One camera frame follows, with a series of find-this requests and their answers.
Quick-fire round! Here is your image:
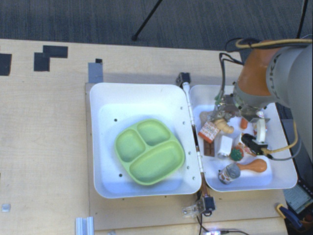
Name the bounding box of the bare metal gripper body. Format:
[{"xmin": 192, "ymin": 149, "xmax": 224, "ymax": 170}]
[{"xmin": 214, "ymin": 94, "xmax": 271, "ymax": 122}]

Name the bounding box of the tan toy croissant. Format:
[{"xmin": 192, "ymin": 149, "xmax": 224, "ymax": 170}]
[{"xmin": 214, "ymin": 118, "xmax": 235, "ymax": 134}]

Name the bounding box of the orange and white carton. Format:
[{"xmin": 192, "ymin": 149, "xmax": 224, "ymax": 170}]
[{"xmin": 198, "ymin": 120, "xmax": 220, "ymax": 144}]

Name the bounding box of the thin black and white rod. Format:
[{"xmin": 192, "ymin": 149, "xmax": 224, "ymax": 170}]
[{"xmin": 182, "ymin": 82, "xmax": 211, "ymax": 198}]

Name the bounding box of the white can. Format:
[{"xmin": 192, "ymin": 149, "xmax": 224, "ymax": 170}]
[{"xmin": 217, "ymin": 135, "xmax": 233, "ymax": 160}]

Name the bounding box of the brown chocolate bar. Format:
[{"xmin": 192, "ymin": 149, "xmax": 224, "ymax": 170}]
[{"xmin": 203, "ymin": 140, "xmax": 216, "ymax": 157}]

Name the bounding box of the toy pizza slice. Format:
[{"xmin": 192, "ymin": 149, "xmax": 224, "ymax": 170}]
[{"xmin": 236, "ymin": 142, "xmax": 257, "ymax": 157}]

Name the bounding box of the orange toy chicken drumstick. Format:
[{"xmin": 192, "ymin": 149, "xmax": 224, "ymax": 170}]
[{"xmin": 236, "ymin": 158, "xmax": 268, "ymax": 174}]

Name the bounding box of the printed can with grey lid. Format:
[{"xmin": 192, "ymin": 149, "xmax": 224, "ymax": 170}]
[{"xmin": 218, "ymin": 163, "xmax": 241, "ymax": 185}]

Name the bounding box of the white plastic tray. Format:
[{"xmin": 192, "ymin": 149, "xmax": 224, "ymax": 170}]
[
  {"xmin": 189, "ymin": 84, "xmax": 298, "ymax": 192},
  {"xmin": 89, "ymin": 82, "xmax": 202, "ymax": 199}
]

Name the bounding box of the green divided plate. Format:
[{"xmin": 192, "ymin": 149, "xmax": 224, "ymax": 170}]
[{"xmin": 114, "ymin": 118, "xmax": 186, "ymax": 187}]

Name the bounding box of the black tripod leg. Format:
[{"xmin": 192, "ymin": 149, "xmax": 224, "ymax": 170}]
[
  {"xmin": 131, "ymin": 0, "xmax": 175, "ymax": 42},
  {"xmin": 296, "ymin": 0, "xmax": 313, "ymax": 39}
]

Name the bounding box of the black cylinder on white bracket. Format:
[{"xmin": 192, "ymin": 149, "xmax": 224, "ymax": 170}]
[{"xmin": 241, "ymin": 111, "xmax": 269, "ymax": 156}]

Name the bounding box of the black block with thin wires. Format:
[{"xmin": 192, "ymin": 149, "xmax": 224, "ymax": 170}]
[
  {"xmin": 176, "ymin": 72, "xmax": 191, "ymax": 87},
  {"xmin": 202, "ymin": 196, "xmax": 217, "ymax": 214}
]

